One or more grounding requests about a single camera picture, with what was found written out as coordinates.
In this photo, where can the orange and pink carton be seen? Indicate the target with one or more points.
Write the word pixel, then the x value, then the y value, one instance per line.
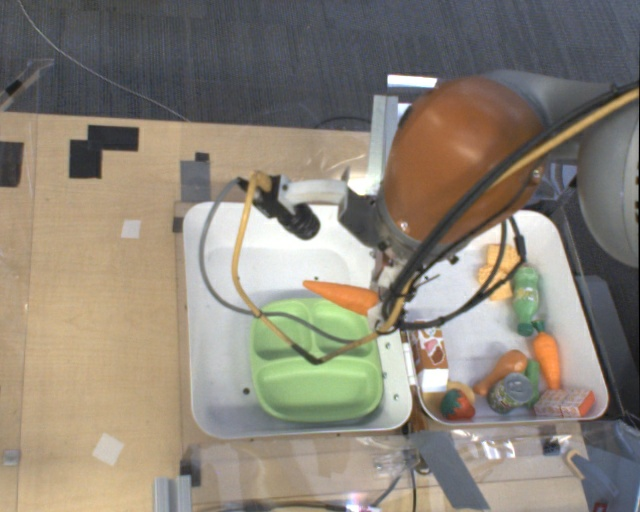
pixel 565 404

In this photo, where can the brown and white carton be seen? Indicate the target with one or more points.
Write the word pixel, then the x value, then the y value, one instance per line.
pixel 431 355

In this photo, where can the plain orange carrot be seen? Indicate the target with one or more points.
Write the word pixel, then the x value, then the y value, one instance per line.
pixel 340 295

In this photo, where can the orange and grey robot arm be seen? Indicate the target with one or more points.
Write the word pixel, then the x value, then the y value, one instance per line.
pixel 460 150

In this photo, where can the green divided plate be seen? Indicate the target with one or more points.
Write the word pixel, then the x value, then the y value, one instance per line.
pixel 320 390

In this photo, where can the red strawberry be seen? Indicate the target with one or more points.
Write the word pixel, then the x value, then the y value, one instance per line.
pixel 456 406

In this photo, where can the green cylinder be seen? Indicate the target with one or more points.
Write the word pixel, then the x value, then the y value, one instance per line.
pixel 534 372

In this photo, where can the dark grey metal gripper body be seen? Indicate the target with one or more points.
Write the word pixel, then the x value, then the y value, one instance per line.
pixel 359 215

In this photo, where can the green plastic bottle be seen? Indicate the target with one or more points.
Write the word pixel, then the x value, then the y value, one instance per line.
pixel 526 295

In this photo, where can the brown chicken drumstick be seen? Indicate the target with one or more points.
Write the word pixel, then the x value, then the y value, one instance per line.
pixel 505 367

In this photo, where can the white plastic tray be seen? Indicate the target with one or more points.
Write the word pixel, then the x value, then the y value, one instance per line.
pixel 220 350
pixel 480 335

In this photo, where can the yellow square biscuit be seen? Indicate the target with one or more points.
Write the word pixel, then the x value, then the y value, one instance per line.
pixel 507 255
pixel 487 275

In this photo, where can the green can with silver top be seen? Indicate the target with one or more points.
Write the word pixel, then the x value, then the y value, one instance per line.
pixel 507 395

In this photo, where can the black cylinder on white bracket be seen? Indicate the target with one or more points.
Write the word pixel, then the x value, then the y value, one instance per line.
pixel 300 222

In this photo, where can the orange carrot with green top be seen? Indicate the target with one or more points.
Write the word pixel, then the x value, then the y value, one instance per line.
pixel 547 357

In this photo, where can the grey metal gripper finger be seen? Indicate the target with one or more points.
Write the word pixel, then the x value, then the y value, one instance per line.
pixel 375 313
pixel 381 281

